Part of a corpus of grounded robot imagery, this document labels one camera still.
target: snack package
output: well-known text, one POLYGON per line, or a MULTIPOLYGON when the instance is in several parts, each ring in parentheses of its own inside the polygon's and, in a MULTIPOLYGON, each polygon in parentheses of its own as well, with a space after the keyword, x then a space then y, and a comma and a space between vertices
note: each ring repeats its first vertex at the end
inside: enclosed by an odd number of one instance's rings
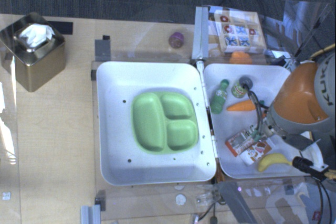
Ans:
POLYGON ((246 165, 251 165, 272 149, 270 144, 272 142, 269 139, 258 142, 242 152, 240 157, 246 165))
POLYGON ((251 137, 251 130, 243 129, 231 138, 229 138, 225 145, 228 149, 232 152, 232 154, 237 157, 241 154, 244 150, 249 148, 251 145, 255 144, 256 142, 251 137))

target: green divided plate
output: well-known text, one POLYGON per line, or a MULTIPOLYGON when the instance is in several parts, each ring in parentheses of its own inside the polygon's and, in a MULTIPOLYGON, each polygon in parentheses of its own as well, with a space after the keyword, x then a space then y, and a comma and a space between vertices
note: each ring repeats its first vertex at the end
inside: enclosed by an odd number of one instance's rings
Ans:
POLYGON ((148 153, 185 151, 198 141, 194 107, 176 92, 146 92, 132 103, 132 128, 138 146, 148 153))

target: toy carrot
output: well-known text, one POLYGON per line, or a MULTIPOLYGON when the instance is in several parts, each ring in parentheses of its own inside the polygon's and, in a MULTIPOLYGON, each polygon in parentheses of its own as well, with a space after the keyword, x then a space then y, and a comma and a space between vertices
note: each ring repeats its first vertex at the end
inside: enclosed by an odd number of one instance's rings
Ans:
POLYGON ((239 103, 235 103, 226 108, 227 111, 252 111, 254 109, 256 109, 256 107, 250 99, 239 103))
POLYGON ((252 64, 252 58, 249 54, 243 52, 243 51, 234 51, 232 52, 232 55, 229 60, 230 63, 238 63, 238 64, 246 64, 251 65, 252 64))

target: metal tissue box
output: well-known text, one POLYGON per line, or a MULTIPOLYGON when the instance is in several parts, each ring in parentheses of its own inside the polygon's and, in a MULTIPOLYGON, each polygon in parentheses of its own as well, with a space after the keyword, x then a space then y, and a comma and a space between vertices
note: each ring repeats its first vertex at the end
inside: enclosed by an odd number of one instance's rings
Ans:
POLYGON ((37 13, 30 13, 0 32, 2 65, 10 72, 10 63, 15 56, 16 80, 29 92, 34 92, 65 68, 65 39, 48 21, 37 13), (51 27, 53 35, 32 48, 18 38, 28 26, 40 24, 51 27))

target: banana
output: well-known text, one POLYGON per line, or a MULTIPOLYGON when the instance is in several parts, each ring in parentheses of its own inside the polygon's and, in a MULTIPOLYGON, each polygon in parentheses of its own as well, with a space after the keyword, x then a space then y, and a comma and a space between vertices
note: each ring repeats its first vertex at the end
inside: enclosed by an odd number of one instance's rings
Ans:
POLYGON ((261 158, 258 164, 258 171, 263 172, 268 168, 268 166, 272 164, 277 164, 277 163, 284 163, 284 164, 292 165, 292 162, 288 161, 286 157, 284 156, 284 154, 271 153, 261 158))

